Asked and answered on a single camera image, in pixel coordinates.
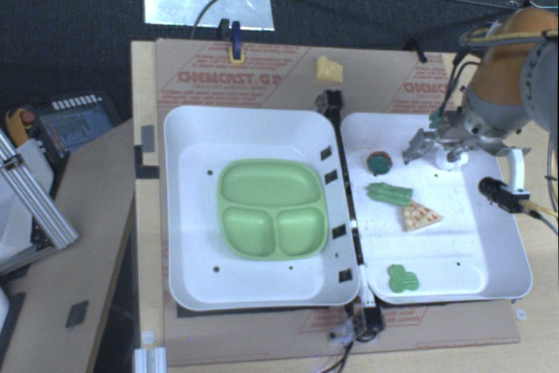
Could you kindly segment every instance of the green plate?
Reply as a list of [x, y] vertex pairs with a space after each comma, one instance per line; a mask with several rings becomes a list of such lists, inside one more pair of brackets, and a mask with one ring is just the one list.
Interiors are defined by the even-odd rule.
[[299, 259], [321, 251], [328, 214], [321, 180], [304, 163], [245, 159], [221, 172], [219, 225], [225, 243], [248, 259]]

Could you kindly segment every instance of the blue clamp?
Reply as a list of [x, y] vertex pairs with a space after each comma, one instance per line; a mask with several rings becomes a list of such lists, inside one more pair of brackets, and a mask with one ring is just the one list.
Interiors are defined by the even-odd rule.
[[229, 60], [232, 64], [243, 64], [245, 53], [241, 44], [241, 23], [233, 22], [231, 26], [231, 47], [229, 47]]

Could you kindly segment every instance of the yellow sponge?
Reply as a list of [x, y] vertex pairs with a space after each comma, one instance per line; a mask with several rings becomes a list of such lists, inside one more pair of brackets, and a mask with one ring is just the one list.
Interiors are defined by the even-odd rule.
[[319, 56], [316, 60], [316, 79], [343, 82], [343, 66], [326, 56]]

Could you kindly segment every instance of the toy sink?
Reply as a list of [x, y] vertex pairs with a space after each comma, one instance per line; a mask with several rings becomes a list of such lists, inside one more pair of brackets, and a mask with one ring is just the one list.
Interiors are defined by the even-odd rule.
[[[427, 117], [351, 114], [342, 123], [365, 269], [356, 262], [336, 135], [309, 111], [184, 106], [164, 123], [169, 284], [192, 310], [318, 307], [352, 301], [361, 282], [391, 303], [518, 298], [531, 272], [514, 217], [477, 191], [500, 178], [471, 153], [460, 171], [401, 152]], [[391, 155], [373, 176], [367, 158]], [[413, 189], [440, 223], [405, 231], [401, 209], [367, 197], [370, 183]], [[393, 266], [418, 287], [390, 287]]]

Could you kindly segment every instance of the robotic hand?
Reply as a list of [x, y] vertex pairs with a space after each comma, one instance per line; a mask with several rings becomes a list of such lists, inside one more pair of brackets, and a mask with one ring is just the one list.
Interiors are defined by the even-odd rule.
[[[534, 120], [550, 132], [557, 156], [557, 16], [546, 10], [518, 10], [503, 24], [494, 24], [463, 36], [463, 48], [454, 68], [441, 107], [431, 115], [430, 130], [419, 129], [403, 152], [404, 162], [417, 159], [438, 146], [437, 163], [452, 169], [467, 161], [467, 152], [483, 149], [491, 155], [506, 155], [511, 166], [509, 185], [495, 179], [480, 182], [489, 200], [511, 213], [526, 212], [522, 205], [529, 193], [523, 189], [522, 153], [503, 140]], [[461, 70], [457, 67], [470, 52], [487, 49], [472, 82], [464, 90], [462, 106], [446, 111]]]

